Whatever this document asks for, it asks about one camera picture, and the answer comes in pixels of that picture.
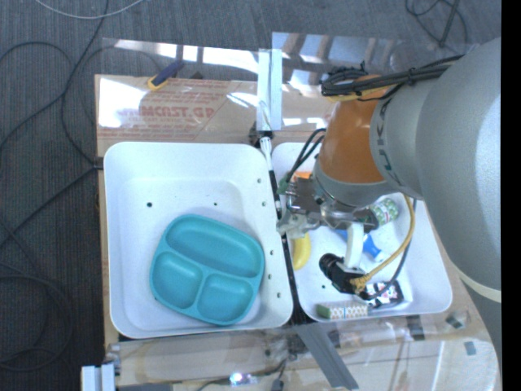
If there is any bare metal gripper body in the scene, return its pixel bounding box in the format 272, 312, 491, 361
283, 175, 379, 229

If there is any yellow banana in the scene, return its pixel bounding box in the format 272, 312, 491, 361
291, 233, 313, 271

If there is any blue and white bottle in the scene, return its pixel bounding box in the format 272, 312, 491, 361
335, 227, 384, 262

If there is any green and white can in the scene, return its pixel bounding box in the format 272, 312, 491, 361
367, 196, 401, 228

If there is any blue divided plate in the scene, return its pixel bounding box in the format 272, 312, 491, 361
148, 213, 266, 327

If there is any white orange patterned carton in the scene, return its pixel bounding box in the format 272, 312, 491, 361
316, 301, 374, 322

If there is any black red white packet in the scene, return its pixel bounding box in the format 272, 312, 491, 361
363, 280, 406, 310

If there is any white plastic tray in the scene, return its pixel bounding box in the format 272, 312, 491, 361
269, 141, 454, 324
103, 141, 295, 340

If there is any brown cardboard board red print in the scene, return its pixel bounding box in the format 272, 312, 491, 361
94, 74, 492, 387

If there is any black cylinder on white bracket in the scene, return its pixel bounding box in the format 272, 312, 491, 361
318, 222, 367, 296

